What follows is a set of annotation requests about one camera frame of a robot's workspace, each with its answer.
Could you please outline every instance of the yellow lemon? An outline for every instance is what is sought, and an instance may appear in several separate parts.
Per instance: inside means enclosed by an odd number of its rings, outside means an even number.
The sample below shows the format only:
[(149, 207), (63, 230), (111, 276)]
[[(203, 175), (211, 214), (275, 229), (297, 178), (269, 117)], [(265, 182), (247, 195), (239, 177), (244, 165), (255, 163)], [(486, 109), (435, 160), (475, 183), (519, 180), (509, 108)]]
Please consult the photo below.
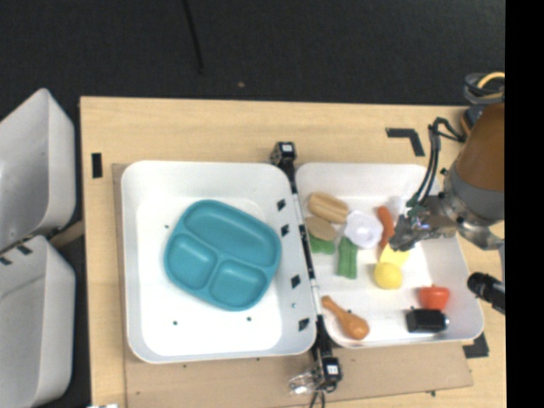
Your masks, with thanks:
[(374, 269), (374, 280), (382, 289), (398, 289), (402, 285), (402, 271), (395, 263), (380, 262)]
[(395, 263), (397, 266), (402, 266), (409, 256), (410, 251), (394, 251), (393, 248), (387, 244), (380, 254), (380, 262)]

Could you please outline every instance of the black floor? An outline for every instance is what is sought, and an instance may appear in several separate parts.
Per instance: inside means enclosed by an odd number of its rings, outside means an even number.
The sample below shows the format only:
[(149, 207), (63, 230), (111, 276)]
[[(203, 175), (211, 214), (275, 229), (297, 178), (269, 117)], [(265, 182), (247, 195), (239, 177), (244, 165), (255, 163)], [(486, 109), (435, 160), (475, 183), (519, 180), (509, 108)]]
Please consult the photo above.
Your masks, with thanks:
[[(82, 95), (464, 105), (467, 74), (504, 71), (505, 31), (506, 0), (0, 0), (0, 119), (42, 87), (76, 128)], [(82, 249), (50, 408), (88, 403)]]

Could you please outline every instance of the white round object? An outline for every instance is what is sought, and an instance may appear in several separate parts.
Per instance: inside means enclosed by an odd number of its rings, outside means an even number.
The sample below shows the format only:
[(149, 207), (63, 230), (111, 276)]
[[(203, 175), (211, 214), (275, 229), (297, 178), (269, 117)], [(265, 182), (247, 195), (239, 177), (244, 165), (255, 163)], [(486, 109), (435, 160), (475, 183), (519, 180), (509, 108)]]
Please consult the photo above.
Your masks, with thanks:
[(370, 249), (382, 238), (383, 225), (375, 216), (353, 210), (346, 219), (344, 235), (355, 245)]

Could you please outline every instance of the yellow cable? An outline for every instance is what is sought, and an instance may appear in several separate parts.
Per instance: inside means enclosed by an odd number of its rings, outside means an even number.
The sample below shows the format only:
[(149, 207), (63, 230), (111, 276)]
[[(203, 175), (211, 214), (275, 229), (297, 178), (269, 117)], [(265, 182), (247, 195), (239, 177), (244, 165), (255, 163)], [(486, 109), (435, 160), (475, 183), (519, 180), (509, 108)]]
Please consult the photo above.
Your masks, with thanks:
[(497, 72), (491, 72), (490, 74), (488, 74), (487, 76), (484, 76), (482, 77), (478, 84), (476, 85), (477, 88), (483, 88), (485, 86), (485, 84), (489, 81), (489, 80), (493, 80), (494, 78), (505, 78), (505, 73), (504, 72), (500, 72), (500, 71), (497, 71)]

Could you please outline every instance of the orange toy sausage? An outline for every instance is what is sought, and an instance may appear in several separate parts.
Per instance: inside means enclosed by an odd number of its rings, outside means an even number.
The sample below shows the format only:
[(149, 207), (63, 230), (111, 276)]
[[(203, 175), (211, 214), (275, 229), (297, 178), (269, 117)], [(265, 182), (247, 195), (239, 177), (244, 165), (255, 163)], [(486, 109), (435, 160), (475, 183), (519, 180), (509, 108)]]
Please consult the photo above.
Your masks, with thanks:
[(382, 239), (380, 240), (380, 247), (384, 248), (389, 243), (389, 237), (394, 235), (394, 222), (391, 212), (385, 206), (377, 208), (377, 217), (383, 225)]

